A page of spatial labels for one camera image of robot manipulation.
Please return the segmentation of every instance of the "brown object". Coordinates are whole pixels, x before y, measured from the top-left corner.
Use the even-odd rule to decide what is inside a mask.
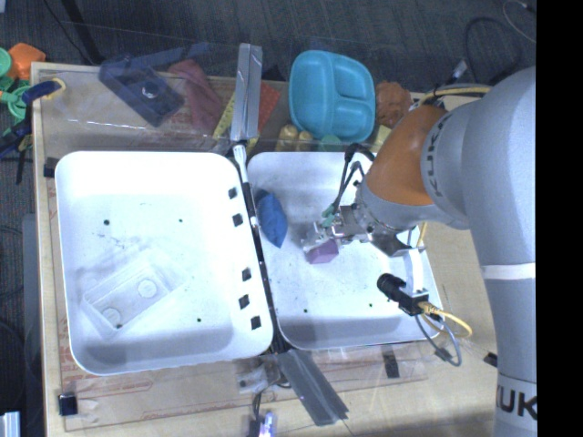
[[[212,90],[200,65],[188,59],[172,65],[169,72],[186,80],[186,97],[190,105],[192,126],[201,134],[212,135],[223,107],[220,97]]]
[[[409,206],[433,204],[421,177],[421,149],[427,133],[445,113],[442,108],[420,106],[403,117],[366,175],[366,184],[377,197]]]
[[[393,129],[413,104],[411,93],[399,83],[383,81],[376,85],[376,123]]]
[[[30,79],[30,64],[46,60],[45,52],[41,52],[24,42],[19,42],[13,46],[8,50],[8,53],[12,57],[12,66],[6,75],[12,79]]]

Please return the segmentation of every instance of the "teal plastic container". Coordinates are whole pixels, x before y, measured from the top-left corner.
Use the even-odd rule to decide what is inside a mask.
[[[299,54],[291,66],[289,102],[293,124],[316,139],[333,135],[362,142],[373,132],[373,77],[348,56],[322,50]]]

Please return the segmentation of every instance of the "metal bracket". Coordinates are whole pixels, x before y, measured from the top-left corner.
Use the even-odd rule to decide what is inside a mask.
[[[0,437],[20,436],[20,412],[7,412],[0,415]]]
[[[307,351],[289,350],[276,358],[281,372],[317,426],[347,418],[348,408]]]
[[[424,271],[421,252],[417,248],[406,250],[403,252],[403,260],[407,275],[407,285],[403,291],[410,296],[413,296],[415,293],[421,293],[424,290]]]
[[[259,134],[262,63],[263,49],[260,46],[251,44],[239,46],[235,106],[230,125],[230,140],[233,142],[251,139]]]

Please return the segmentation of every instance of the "blue sponge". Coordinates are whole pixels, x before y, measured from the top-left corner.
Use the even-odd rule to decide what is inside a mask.
[[[281,248],[288,232],[288,219],[285,217],[281,202],[273,195],[260,189],[255,195],[257,219],[267,240]]]

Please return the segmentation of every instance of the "yellow cable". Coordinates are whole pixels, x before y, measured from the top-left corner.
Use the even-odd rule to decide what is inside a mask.
[[[451,312],[447,312],[445,310],[440,310],[439,308],[437,308],[437,306],[435,306],[434,304],[430,303],[429,301],[422,301],[422,302],[420,302],[418,304],[418,306],[419,306],[419,308],[421,308],[423,310],[424,316],[428,316],[429,314],[436,314],[438,316],[443,316],[446,319],[449,319],[453,323],[455,323],[455,324],[459,325],[460,327],[462,327],[465,330],[465,332],[464,333],[458,333],[458,334],[456,334],[455,336],[457,338],[468,338],[468,337],[471,337],[472,334],[474,333],[474,331],[472,330],[472,328],[467,323],[465,323],[463,320],[459,319],[458,317],[456,317]],[[428,319],[426,319],[425,317],[424,317],[424,319],[434,329],[436,329],[437,331],[441,331],[435,325],[433,325],[433,323],[429,322]]]
[[[423,245],[423,237],[425,236],[425,231],[427,230],[427,222],[423,222],[421,224],[421,228],[419,229],[419,238],[417,239],[417,248],[421,248]]]
[[[46,99],[51,99],[51,98],[55,98],[57,96],[60,96],[63,93],[63,91],[66,89],[65,81],[63,81],[61,78],[54,77],[51,79],[51,81],[55,81],[57,84],[59,84],[61,86],[61,88],[46,95],[45,96]]]
[[[452,96],[457,94],[485,94],[492,89],[491,86],[475,86],[475,87],[452,87],[449,89],[437,89],[436,91],[428,92],[419,99],[418,104],[421,106],[432,97]]]

